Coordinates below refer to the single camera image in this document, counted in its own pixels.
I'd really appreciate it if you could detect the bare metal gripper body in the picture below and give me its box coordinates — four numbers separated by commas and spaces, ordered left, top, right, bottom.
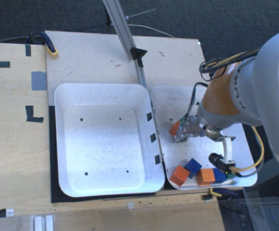
177, 115, 224, 143

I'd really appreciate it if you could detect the orange cube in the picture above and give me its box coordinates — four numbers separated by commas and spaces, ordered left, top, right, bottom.
169, 120, 181, 136
169, 165, 190, 187
196, 168, 216, 186

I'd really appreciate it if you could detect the black cylinder on white bracket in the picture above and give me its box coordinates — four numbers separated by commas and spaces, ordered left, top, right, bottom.
208, 135, 237, 175

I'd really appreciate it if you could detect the white plastic tray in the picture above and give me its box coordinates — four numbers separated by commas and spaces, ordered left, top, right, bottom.
54, 82, 166, 198
150, 85, 258, 191

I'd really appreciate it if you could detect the blue cube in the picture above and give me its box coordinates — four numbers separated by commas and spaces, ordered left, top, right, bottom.
184, 158, 202, 179
212, 167, 228, 183

